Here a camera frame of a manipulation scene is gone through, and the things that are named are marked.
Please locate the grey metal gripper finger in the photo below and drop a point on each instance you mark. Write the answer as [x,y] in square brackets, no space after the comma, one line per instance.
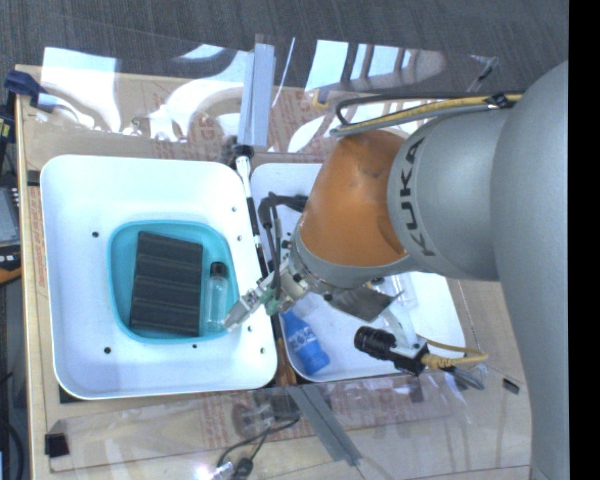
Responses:
[256,292]
[237,314]

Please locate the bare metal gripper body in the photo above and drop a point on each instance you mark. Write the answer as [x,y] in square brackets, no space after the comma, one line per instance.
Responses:
[291,285]

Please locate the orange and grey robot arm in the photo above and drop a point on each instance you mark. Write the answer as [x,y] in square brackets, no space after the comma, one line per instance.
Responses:
[445,193]

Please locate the clear bottle with black cap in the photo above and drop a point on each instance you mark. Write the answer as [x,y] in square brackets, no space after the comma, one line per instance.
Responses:
[216,293]

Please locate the blue plastic bottle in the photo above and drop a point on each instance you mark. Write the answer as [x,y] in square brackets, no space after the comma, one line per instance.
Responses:
[305,345]

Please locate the black ridged rectangular block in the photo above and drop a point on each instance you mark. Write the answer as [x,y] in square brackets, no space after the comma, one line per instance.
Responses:
[166,283]

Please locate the white plastic tray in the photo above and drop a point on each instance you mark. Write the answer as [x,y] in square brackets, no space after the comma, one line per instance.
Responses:
[80,193]
[345,355]

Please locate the brown cardboard board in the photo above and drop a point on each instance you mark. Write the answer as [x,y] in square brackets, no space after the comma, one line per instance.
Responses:
[34,278]

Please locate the black cylinder on white bracket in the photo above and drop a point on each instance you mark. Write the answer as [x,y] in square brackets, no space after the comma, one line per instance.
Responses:
[380,342]

